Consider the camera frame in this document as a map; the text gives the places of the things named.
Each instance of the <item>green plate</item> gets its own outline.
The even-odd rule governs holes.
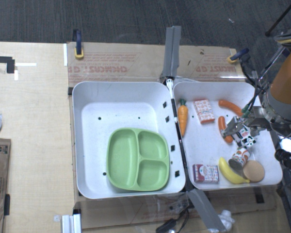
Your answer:
[[[160,134],[137,128],[114,131],[108,143],[107,176],[121,189],[156,191],[169,177],[169,152]]]

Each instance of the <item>orange carrot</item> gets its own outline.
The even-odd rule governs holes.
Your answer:
[[[189,109],[185,105],[186,100],[180,99],[181,106],[178,108],[178,120],[179,120],[179,126],[180,126],[180,132],[181,135],[184,136],[186,124],[188,122],[188,113]]]
[[[224,130],[226,128],[226,124],[225,124],[225,118],[224,116],[220,116],[218,118],[218,124],[219,124],[219,130],[220,130],[220,133],[222,130]],[[224,140],[227,142],[227,143],[232,143],[233,142],[233,137],[230,136],[230,135],[227,135]]]
[[[232,110],[239,117],[241,117],[243,115],[241,108],[230,101],[219,100],[219,106]]]

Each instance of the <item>wooden table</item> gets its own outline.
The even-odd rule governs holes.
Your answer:
[[[0,42],[0,56],[35,67],[6,73],[0,64],[0,138],[12,140],[7,193],[10,214],[5,233],[59,233],[61,215],[75,205],[68,68],[64,44]],[[290,232],[281,198],[272,210],[234,214],[232,232]],[[85,232],[154,232],[162,223],[85,230]],[[200,218],[189,220],[183,232],[209,232]]]

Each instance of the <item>blue clamp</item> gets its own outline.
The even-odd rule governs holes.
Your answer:
[[[77,45],[74,48],[74,55],[76,59],[83,59],[84,58],[84,51],[81,45],[81,31],[78,29],[73,30],[72,41],[76,41]]]
[[[233,63],[235,63],[237,61],[237,59],[240,59],[243,55],[245,55],[248,52],[249,52],[249,49],[248,48],[245,48],[243,50],[240,50],[236,54],[229,56],[227,58],[227,62],[229,62],[230,64],[233,64]]]

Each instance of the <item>banana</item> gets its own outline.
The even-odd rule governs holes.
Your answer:
[[[223,157],[219,159],[219,169],[230,182],[233,184],[249,183],[250,180],[244,179],[242,176],[235,173]]]

